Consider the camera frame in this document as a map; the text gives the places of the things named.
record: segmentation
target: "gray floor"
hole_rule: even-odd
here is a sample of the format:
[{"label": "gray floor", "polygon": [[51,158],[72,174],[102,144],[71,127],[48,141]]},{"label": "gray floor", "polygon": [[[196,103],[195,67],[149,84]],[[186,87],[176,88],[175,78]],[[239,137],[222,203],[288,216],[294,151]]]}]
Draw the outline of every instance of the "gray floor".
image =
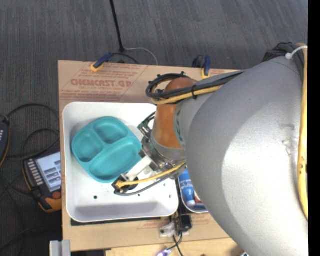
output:
[{"label": "gray floor", "polygon": [[[209,55],[212,68],[241,70],[260,63],[278,43],[308,44],[308,4],[307,0],[118,0],[115,9],[124,47],[150,50],[161,66],[191,67],[195,57]],[[1,0],[0,114],[30,102],[58,110],[58,60],[95,61],[118,50],[109,0]],[[140,64],[155,65],[145,51],[127,54]],[[118,56],[111,62],[119,59],[133,63]],[[20,154],[27,135],[44,127],[59,128],[49,110],[26,107],[15,112],[9,155]],[[54,139],[52,132],[39,132],[26,152]],[[9,159],[0,167],[7,182],[27,192],[21,171],[21,163]],[[26,232],[2,248],[0,255],[49,255],[49,241],[62,236],[61,213],[44,213],[32,199],[9,189],[14,207],[4,191],[1,185],[0,248],[22,228]]]}]

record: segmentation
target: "white tray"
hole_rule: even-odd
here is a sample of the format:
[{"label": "white tray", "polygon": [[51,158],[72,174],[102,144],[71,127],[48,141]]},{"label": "white tray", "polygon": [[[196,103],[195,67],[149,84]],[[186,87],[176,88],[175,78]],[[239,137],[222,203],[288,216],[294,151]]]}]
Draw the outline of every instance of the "white tray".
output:
[{"label": "white tray", "polygon": [[[111,184],[100,183],[89,176],[71,150],[71,141],[75,134],[101,117],[118,118],[141,140],[143,135],[137,126],[155,110],[156,107],[148,103],[73,102],[64,108],[62,122],[66,210],[72,219],[88,223],[155,218],[170,216],[178,209],[179,198],[174,180],[167,179],[137,195],[115,195]],[[138,177],[143,179],[148,176],[141,173]],[[130,192],[143,189],[149,184],[139,184]]]}]

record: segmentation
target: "teal plate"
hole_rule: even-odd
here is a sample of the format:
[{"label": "teal plate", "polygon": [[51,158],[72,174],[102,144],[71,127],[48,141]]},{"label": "teal plate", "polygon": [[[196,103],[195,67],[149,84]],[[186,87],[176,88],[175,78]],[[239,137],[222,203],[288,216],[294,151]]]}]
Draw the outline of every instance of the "teal plate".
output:
[{"label": "teal plate", "polygon": [[81,129],[73,137],[71,149],[93,179],[112,183],[141,160],[142,145],[123,122],[107,116]]}]

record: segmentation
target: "yellow cable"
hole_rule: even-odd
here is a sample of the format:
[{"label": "yellow cable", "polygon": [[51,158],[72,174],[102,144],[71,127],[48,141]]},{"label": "yellow cable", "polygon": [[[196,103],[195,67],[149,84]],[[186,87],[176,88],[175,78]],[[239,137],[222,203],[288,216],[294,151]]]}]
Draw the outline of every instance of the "yellow cable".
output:
[{"label": "yellow cable", "polygon": [[177,165],[176,167],[170,169],[170,170],[167,170],[167,171],[164,171],[162,173],[159,173],[155,176],[152,176],[152,177],[149,177],[149,178],[145,178],[145,179],[141,179],[141,180],[135,180],[135,181],[121,181],[119,180],[115,186],[117,188],[122,188],[124,186],[131,186],[131,185],[136,185],[136,184],[140,184],[140,183],[144,183],[144,182],[149,182],[149,181],[152,181],[152,180],[155,180],[155,179],[158,179],[162,176],[165,176],[167,174],[170,174],[170,173],[173,173],[174,171],[178,170],[180,167],[182,167],[186,162],[184,161],[183,163]]},{"label": "yellow cable", "polygon": [[298,190],[302,209],[308,220],[307,150],[308,150],[308,50],[303,49],[304,79],[302,88],[301,118],[297,161]]},{"label": "yellow cable", "polygon": [[[213,92],[216,92],[217,90],[219,90],[221,87],[222,87],[222,85],[211,87],[211,88],[206,88],[206,89],[202,89],[202,90],[196,90],[194,92],[194,95],[197,96],[197,95],[202,95],[202,94],[213,93]],[[174,97],[171,97],[168,99],[156,100],[156,99],[152,98],[151,100],[156,105],[163,105],[163,104],[176,103],[178,101],[185,100],[187,98],[191,98],[194,95],[191,92],[189,92],[189,93],[179,95],[179,96],[174,96]]]}]

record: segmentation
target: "orange and black device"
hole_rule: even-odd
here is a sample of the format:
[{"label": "orange and black device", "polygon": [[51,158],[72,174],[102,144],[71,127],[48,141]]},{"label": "orange and black device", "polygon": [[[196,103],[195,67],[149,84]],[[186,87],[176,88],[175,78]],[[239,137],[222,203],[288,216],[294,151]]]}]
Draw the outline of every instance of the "orange and black device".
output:
[{"label": "orange and black device", "polygon": [[61,153],[56,147],[22,162],[25,181],[34,199],[47,213],[61,210]]}]

